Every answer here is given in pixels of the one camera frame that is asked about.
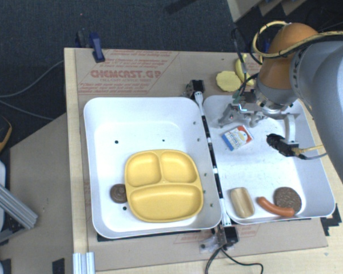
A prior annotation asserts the orange toy sausage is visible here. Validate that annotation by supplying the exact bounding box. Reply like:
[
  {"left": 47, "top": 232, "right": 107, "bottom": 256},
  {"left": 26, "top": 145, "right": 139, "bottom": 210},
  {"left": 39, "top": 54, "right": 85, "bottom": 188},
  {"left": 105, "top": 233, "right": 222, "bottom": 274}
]
[{"left": 257, "top": 196, "right": 296, "bottom": 218}]

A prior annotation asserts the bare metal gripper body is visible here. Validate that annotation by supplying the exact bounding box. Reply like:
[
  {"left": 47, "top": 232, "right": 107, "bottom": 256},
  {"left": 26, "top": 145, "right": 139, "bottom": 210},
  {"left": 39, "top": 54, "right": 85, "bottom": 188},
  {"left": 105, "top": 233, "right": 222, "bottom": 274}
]
[{"left": 232, "top": 91, "right": 289, "bottom": 120}]

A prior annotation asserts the black cylinder on white bracket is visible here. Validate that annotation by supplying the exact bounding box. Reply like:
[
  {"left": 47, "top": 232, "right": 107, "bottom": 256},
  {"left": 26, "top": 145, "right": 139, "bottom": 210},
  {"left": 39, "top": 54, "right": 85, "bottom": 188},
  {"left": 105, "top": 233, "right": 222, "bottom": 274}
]
[{"left": 266, "top": 113, "right": 301, "bottom": 158}]

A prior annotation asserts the yellow round toy biscuit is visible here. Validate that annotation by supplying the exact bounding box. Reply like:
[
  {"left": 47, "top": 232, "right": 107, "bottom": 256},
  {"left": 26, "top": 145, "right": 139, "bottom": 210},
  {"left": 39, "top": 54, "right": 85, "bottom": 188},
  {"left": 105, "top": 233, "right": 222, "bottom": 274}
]
[{"left": 216, "top": 70, "right": 243, "bottom": 92}]

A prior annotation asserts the brown toy doughnut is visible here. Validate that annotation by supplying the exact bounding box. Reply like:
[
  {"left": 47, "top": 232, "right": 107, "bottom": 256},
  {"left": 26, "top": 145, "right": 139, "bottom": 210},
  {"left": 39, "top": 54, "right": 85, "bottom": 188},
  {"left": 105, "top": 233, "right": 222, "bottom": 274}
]
[{"left": 109, "top": 183, "right": 128, "bottom": 204}]

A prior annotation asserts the tan toy bread bun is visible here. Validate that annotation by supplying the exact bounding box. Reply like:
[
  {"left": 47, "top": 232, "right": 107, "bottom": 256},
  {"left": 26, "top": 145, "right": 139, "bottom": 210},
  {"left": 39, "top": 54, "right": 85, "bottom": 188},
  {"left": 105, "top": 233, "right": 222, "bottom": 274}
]
[{"left": 229, "top": 187, "right": 256, "bottom": 219}]

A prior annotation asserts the brown cardboard board red print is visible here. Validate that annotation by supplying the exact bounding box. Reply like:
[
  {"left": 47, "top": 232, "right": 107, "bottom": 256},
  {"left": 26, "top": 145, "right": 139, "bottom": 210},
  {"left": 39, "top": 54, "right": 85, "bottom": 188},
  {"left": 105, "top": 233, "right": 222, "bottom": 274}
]
[{"left": 74, "top": 48, "right": 330, "bottom": 272}]

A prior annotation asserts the brown round toy biscuit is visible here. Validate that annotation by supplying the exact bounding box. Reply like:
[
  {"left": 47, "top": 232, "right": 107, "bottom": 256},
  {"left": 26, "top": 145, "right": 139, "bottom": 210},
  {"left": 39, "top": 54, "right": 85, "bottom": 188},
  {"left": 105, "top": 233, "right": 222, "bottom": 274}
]
[{"left": 273, "top": 186, "right": 302, "bottom": 214}]

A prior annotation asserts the thin black and white rod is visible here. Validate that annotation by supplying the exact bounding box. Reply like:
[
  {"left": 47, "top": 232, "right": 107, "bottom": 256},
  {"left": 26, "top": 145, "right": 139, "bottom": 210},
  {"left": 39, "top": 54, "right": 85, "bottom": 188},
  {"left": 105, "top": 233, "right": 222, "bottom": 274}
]
[{"left": 194, "top": 91, "right": 233, "bottom": 227}]

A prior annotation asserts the white plastic tray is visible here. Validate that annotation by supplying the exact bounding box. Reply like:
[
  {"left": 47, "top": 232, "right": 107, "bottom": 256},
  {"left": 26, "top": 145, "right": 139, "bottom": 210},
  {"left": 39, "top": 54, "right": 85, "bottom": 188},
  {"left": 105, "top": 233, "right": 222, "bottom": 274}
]
[
  {"left": 83, "top": 96, "right": 224, "bottom": 240},
  {"left": 202, "top": 94, "right": 337, "bottom": 226}
]

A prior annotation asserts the yellow banana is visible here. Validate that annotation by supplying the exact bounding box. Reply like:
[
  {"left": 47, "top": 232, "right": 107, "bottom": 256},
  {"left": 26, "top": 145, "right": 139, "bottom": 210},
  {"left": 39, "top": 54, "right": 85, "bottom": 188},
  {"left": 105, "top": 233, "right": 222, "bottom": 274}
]
[{"left": 234, "top": 53, "right": 256, "bottom": 87}]

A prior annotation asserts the yellow divided plate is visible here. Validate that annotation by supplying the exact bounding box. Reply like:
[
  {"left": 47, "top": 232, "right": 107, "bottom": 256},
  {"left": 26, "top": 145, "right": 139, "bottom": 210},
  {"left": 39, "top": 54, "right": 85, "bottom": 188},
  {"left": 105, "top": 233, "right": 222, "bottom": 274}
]
[{"left": 123, "top": 149, "right": 205, "bottom": 223}]

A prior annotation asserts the small white blue red carton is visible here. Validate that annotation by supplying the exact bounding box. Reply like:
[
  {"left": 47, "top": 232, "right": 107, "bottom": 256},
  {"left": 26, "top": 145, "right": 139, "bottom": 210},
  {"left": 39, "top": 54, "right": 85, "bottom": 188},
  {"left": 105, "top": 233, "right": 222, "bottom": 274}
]
[{"left": 221, "top": 124, "right": 254, "bottom": 152}]

